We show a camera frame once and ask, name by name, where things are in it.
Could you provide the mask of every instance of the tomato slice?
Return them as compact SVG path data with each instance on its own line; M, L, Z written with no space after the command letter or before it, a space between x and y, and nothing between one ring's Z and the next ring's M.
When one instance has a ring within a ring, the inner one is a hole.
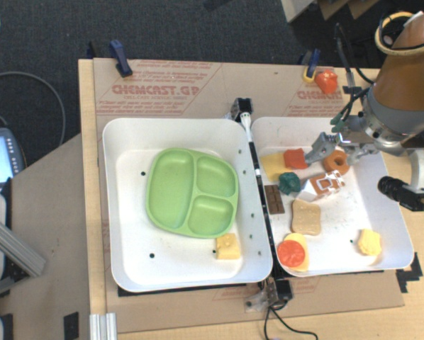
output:
M277 248L281 264L287 267L298 267L305 261L305 249L296 241L283 241Z

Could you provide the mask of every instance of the black bracket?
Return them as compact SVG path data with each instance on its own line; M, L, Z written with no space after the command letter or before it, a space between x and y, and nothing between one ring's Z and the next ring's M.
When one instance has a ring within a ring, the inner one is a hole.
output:
M420 262L418 261L417 252L414 253L410 271L405 271L403 269L396 270L396 277L402 293L408 293L408 281L419 281L422 276L423 272L420 267Z

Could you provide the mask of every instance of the wooden table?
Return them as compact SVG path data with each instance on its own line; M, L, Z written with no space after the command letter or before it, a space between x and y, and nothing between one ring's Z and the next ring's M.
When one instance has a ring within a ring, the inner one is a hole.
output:
M87 223L89 300L92 314L107 313L104 251L102 242L99 168L92 60L79 61L79 90L82 119L84 189ZM384 155L389 174L410 181L411 166L407 158ZM423 270L419 281L408 283L403 295L405 306L383 310L365 310L321 314L287 319L294 329L318 334L324 339L424 339L424 212L401 208L414 250ZM269 337L307 339L306 335L288 332L278 320L269 320ZM119 339L263 339L263 321L214 324L119 334Z

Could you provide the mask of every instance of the yellow cheese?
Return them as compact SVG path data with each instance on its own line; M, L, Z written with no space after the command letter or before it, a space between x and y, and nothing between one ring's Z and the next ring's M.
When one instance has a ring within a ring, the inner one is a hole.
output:
M234 233L227 233L216 238L217 259L239 259L240 248Z
M280 175L292 171L284 166L283 152L261 157L261 164L269 181L278 181Z
M307 272L308 266L310 266L310 256L308 255L308 246L306 244L306 238L301 233L291 233L288 234L285 238L285 241L296 241L300 243L300 245L303 247L303 250L305 251L305 259L303 260L302 264L297 267L289 267L293 271L297 272Z
M363 254L377 256L382 251L381 235L370 229L362 229L357 245Z

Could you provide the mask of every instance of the green divided plate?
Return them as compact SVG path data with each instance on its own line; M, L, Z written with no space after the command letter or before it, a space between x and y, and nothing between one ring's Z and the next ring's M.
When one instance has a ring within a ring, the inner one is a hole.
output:
M166 149L152 163L146 211L160 228L216 238L233 225L238 176L225 160L191 149Z

